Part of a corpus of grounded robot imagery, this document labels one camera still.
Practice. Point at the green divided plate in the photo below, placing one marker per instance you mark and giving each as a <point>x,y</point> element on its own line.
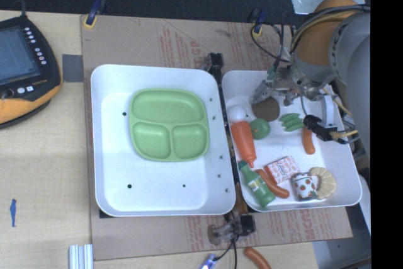
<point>168,124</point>

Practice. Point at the brown round biscuit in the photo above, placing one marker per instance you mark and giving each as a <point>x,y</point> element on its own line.
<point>267,110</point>

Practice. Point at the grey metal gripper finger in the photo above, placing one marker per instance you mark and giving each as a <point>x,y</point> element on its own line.
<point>263,92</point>
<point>290,99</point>

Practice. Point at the white round ball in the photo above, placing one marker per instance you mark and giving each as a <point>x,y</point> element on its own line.
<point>236,113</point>

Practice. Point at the white plastic tray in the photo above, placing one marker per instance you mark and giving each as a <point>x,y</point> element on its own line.
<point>330,167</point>
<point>157,186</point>

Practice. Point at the orange squeeze bottle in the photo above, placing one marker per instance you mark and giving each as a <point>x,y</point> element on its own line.
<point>243,140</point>

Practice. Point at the green bell pepper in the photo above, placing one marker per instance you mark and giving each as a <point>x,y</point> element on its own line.
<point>260,129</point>

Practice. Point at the white can strawberry print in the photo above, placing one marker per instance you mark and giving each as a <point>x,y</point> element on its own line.
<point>304,187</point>

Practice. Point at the white and orange carton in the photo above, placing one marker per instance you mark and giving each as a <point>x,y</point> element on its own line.
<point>283,169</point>

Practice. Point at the green pea pod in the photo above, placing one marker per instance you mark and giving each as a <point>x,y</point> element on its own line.
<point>291,122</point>

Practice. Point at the brown cardboard board red print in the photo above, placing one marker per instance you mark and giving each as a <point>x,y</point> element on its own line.
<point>141,41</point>

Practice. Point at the green bottle yellow label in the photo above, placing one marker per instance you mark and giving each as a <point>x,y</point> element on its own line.
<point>256,184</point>

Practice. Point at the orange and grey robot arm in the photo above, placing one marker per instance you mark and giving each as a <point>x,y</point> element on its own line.
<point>318,37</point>

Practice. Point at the orange sausage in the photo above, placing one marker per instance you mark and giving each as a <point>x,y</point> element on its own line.
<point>308,141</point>
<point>277,189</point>
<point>256,257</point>

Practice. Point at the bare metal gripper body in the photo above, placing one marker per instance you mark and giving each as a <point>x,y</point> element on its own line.
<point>288,80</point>

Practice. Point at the thin black rod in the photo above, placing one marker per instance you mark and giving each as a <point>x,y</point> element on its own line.
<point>233,163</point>

